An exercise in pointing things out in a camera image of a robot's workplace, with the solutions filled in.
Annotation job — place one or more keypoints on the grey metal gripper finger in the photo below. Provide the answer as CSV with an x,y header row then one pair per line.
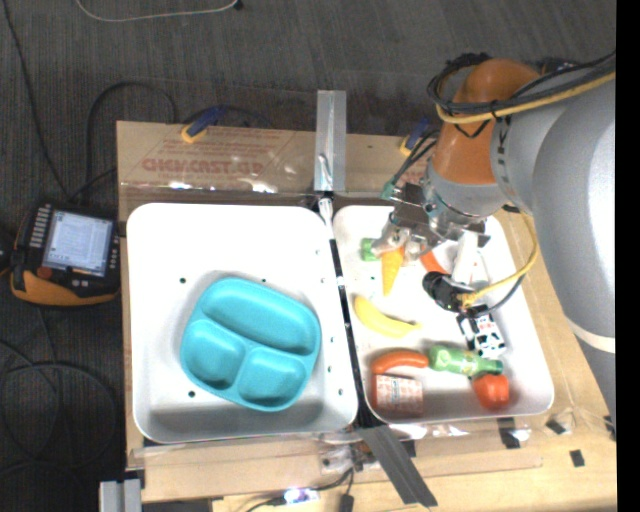
x,y
417,249
387,241

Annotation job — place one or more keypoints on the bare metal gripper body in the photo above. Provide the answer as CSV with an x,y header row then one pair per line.
x,y
425,215

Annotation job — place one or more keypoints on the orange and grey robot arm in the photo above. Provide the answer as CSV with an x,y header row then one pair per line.
x,y
560,190

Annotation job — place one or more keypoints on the small green toy vegetable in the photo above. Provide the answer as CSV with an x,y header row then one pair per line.
x,y
369,250

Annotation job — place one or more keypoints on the orange toy carrot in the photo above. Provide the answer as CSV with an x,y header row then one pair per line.
x,y
433,263

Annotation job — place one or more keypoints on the yellow-orange carrot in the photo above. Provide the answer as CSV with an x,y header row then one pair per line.
x,y
391,272

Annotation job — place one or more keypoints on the yellow banana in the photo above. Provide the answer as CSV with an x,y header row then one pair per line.
x,y
382,322

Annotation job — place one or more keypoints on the black and white carton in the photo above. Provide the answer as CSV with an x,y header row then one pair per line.
x,y
482,335

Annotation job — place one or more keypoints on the orange sausage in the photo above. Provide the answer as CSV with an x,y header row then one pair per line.
x,y
397,361

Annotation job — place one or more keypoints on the green bottle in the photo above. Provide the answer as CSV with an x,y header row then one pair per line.
x,y
457,361

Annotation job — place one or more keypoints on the white plastic tray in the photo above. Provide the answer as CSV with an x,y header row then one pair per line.
x,y
520,350
160,325

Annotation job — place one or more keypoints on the orange packet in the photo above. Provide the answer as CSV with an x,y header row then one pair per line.
x,y
397,395

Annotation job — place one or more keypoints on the orange-red toy pepper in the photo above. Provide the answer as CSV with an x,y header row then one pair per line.
x,y
492,391

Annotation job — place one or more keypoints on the blue divided plate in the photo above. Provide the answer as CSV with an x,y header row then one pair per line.
x,y
250,345

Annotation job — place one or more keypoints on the brown cardboard board, red print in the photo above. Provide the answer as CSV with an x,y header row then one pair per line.
x,y
225,160

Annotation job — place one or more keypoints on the black cylinder on white bracket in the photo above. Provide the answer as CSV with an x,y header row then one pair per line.
x,y
447,290

